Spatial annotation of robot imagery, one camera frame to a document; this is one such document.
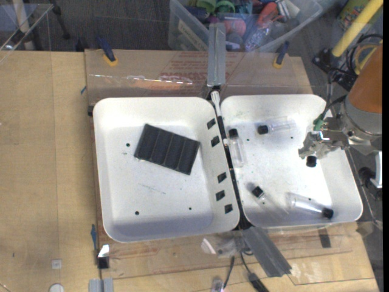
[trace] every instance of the black plug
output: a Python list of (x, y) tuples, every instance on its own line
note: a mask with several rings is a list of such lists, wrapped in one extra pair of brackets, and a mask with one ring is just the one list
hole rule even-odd
[(249, 273), (249, 280), (258, 292), (269, 292), (269, 290), (263, 285), (258, 276), (254, 273)]

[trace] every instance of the orange cylinder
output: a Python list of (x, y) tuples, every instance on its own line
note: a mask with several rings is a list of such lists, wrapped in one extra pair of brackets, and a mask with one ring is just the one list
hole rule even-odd
[(383, 45), (374, 51), (348, 94), (352, 106), (369, 113), (382, 114)]

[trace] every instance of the clear plastic bottle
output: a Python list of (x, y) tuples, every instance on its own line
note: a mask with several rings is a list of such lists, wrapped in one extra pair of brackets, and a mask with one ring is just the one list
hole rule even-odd
[(291, 210), (299, 210), (318, 218), (331, 219), (334, 216), (334, 211), (332, 209), (309, 197), (288, 192), (286, 194), (286, 201)]
[(267, 133), (276, 133), (281, 131), (289, 131), (296, 127), (295, 120), (288, 117), (279, 117), (265, 123), (262, 123), (257, 128), (257, 131), (260, 135)]
[(241, 168), (247, 163), (246, 155), (244, 153), (243, 142), (239, 137), (236, 129), (229, 130), (229, 148), (232, 159), (232, 164), (236, 168)]

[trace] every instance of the wooden table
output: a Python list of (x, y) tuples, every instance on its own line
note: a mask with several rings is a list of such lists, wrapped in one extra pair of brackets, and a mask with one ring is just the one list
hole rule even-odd
[[(301, 60), (292, 64), (306, 83)], [(85, 70), (75, 52), (16, 51), (0, 65), (0, 283), (11, 292), (56, 282), (86, 291), (101, 276), (90, 235), (97, 221)], [(250, 267), (269, 291), (378, 291), (356, 224), (343, 228), (349, 250), (288, 259), (289, 277), (264, 278), (259, 264)], [(210, 291), (227, 269), (114, 279), (114, 291)], [(246, 280), (234, 267), (228, 291), (252, 291)]]

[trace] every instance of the blue and yellow clamp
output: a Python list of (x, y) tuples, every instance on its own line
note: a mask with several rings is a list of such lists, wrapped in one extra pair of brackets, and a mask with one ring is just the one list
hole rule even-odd
[(100, 46), (104, 51), (104, 61), (107, 62), (111, 67), (116, 66), (118, 59), (114, 55), (111, 46), (108, 44), (108, 42), (104, 38), (100, 38), (99, 36), (96, 37), (98, 46)]
[(289, 47), (289, 42), (285, 41), (285, 43), (280, 47), (278, 51), (278, 55), (274, 58), (273, 67), (280, 69), (284, 65), (284, 57)]

